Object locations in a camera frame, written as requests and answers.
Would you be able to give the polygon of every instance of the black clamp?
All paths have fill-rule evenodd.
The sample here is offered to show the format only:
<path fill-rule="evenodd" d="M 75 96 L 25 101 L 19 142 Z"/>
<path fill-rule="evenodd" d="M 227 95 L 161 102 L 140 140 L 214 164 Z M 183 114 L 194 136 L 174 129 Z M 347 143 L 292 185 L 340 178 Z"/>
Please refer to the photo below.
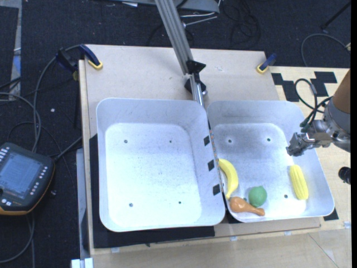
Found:
<path fill-rule="evenodd" d="M 202 92 L 206 91 L 206 85 L 200 80 L 200 72 L 206 67 L 205 64 L 199 63 L 198 61 L 188 60 L 186 62 L 189 73 L 194 76 L 197 83 L 201 84 Z M 185 88 L 192 94 L 191 82 L 188 79 L 185 83 Z"/>
<path fill-rule="evenodd" d="M 78 49 L 88 58 L 88 63 L 99 70 L 103 67 L 103 63 L 98 60 L 95 54 L 85 45 L 79 45 Z M 70 56 L 67 51 L 62 47 L 56 54 L 56 61 L 64 68 L 69 70 L 74 80 L 78 80 L 78 61 Z"/>

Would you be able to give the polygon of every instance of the metal pole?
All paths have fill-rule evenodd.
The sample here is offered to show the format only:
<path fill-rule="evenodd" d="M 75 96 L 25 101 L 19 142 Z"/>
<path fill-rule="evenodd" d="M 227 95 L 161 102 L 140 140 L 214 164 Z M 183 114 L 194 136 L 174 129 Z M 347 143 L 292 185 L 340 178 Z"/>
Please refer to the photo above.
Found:
<path fill-rule="evenodd" d="M 178 62 L 180 63 L 182 72 L 184 74 L 190 74 L 187 62 L 193 60 L 193 57 L 177 8 L 173 0 L 155 0 L 155 3 L 176 53 Z M 196 82 L 193 75 L 190 77 L 190 82 L 193 99 L 204 106 L 201 84 Z"/>

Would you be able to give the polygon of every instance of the banana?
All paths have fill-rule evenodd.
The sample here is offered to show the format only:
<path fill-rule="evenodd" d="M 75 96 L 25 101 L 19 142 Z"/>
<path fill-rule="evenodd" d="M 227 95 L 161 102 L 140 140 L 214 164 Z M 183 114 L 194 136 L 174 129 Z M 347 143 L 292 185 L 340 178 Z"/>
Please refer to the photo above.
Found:
<path fill-rule="evenodd" d="M 234 192 L 238 187 L 238 174 L 233 164 L 226 159 L 218 159 L 218 165 L 227 177 L 228 183 L 225 197 L 229 199 L 232 192 Z"/>

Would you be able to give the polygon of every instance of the white plastic tub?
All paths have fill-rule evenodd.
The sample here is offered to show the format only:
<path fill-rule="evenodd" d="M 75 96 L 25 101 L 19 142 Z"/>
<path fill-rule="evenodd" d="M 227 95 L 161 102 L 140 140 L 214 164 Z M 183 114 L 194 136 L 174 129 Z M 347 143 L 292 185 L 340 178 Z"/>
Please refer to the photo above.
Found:
<path fill-rule="evenodd" d="M 108 98 L 97 106 L 99 211 L 114 232 L 212 226 L 225 206 L 202 106 Z"/>
<path fill-rule="evenodd" d="M 334 199 L 315 149 L 302 156 L 289 156 L 286 147 L 305 118 L 298 106 L 286 101 L 219 101 L 208 107 L 218 158 L 229 160 L 238 172 L 239 186 L 231 195 L 248 200 L 254 186 L 262 185 L 267 201 L 261 206 L 264 217 L 253 213 L 231 215 L 241 222 L 320 217 L 332 213 Z M 307 200 L 298 200 L 289 169 L 301 167 L 309 191 Z M 222 173 L 224 190 L 226 177 Z"/>

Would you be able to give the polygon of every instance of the dark floor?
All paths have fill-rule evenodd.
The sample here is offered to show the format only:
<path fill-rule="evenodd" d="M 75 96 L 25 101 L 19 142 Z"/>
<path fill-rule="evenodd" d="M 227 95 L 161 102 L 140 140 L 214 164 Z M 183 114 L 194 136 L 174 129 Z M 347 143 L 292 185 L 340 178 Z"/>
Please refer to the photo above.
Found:
<path fill-rule="evenodd" d="M 191 47 L 196 48 L 265 51 L 267 56 L 276 53 L 277 66 L 349 68 L 351 56 L 344 46 L 351 41 L 351 7 L 325 31 L 321 29 L 349 1 L 222 0 L 218 17 L 187 26 L 187 37 Z M 180 10 L 182 15 L 192 12 Z M 189 23 L 202 18 L 182 19 Z M 105 0 L 22 0 L 21 95 L 33 101 L 40 74 L 62 47 L 170 46 L 162 27 L 154 32 L 160 23 L 154 6 L 131 7 Z M 7 35 L 0 36 L 1 46 L 10 36 L 13 39 L 13 33 Z M 4 58 L 8 58 L 9 51 L 4 52 Z M 80 57 L 77 50 L 70 54 L 76 59 Z M 7 68 L 6 75 L 0 76 L 0 86 L 10 78 Z M 78 83 L 69 71 L 52 65 L 40 89 L 37 109 L 43 130 L 37 151 L 55 156 L 81 135 L 80 116 L 76 114 Z M 25 103 L 0 102 L 0 143 L 9 140 L 31 149 L 32 120 L 32 109 Z M 71 259 L 79 258 L 75 184 L 74 150 L 57 164 L 52 187 L 56 196 L 46 197 L 34 211 L 36 267 L 68 267 Z M 1 217 L 0 261 L 20 252 L 28 237 L 25 217 Z M 0 263 L 4 268 L 31 265 L 31 247 L 16 260 Z"/>

